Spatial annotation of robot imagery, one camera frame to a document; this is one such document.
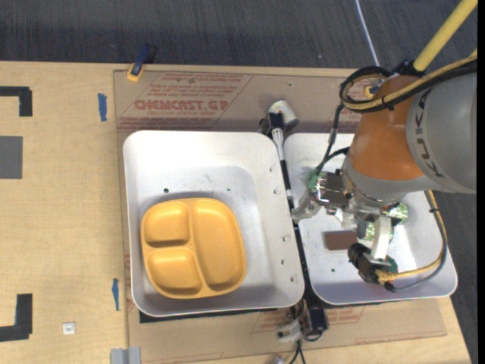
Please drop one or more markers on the thin black and white rod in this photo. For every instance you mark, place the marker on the thin black and white rod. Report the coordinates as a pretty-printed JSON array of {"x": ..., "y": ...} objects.
[{"x": 286, "y": 176}]

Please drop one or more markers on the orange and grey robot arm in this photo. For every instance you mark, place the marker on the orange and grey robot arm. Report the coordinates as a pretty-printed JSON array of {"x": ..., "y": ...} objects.
[{"x": 386, "y": 142}]

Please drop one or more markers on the brown rectangular biscuit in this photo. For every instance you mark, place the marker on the brown rectangular biscuit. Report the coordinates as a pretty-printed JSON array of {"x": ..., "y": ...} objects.
[{"x": 341, "y": 240}]

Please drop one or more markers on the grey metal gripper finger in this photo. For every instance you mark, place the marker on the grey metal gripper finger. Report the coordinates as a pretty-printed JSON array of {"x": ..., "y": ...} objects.
[
  {"x": 307, "y": 209},
  {"x": 348, "y": 220}
]

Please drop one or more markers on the brown cardboard board red print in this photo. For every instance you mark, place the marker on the brown cardboard board red print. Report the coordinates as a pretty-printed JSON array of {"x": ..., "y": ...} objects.
[{"x": 178, "y": 104}]

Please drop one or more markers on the yellow divided plate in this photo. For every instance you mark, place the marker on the yellow divided plate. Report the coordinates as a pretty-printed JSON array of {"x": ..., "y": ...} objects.
[{"x": 216, "y": 241}]

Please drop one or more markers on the white plastic tray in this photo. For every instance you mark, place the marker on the white plastic tray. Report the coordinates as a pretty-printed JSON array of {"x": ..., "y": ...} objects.
[
  {"x": 212, "y": 154},
  {"x": 417, "y": 248}
]

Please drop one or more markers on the black cylinder on white bracket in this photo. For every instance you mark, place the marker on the black cylinder on white bracket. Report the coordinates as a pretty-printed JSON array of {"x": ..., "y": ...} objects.
[{"x": 365, "y": 262}]

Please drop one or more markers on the white roll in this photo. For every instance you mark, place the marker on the white roll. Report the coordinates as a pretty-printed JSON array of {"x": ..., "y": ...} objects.
[{"x": 287, "y": 109}]

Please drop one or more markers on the shiny green can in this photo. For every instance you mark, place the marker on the shiny green can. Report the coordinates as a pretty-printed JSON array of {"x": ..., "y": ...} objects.
[
  {"x": 398, "y": 212},
  {"x": 367, "y": 231}
]

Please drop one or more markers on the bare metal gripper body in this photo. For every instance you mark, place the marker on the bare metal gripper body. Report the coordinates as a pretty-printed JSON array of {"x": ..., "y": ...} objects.
[{"x": 334, "y": 190}]

